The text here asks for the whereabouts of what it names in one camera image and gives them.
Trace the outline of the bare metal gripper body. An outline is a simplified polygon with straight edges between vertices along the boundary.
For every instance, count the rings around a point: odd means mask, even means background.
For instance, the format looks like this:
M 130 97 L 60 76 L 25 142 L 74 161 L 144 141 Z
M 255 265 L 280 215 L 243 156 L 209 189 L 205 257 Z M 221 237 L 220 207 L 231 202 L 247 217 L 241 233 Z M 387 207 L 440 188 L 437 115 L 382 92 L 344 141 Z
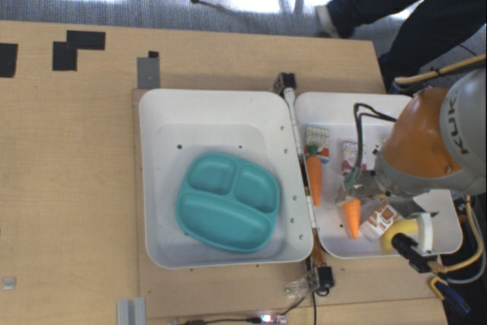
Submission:
M 350 196 L 354 199 L 360 199 L 362 202 L 369 202 L 375 199 L 384 199 L 386 194 L 376 183 L 373 170 L 361 170 L 352 173 Z

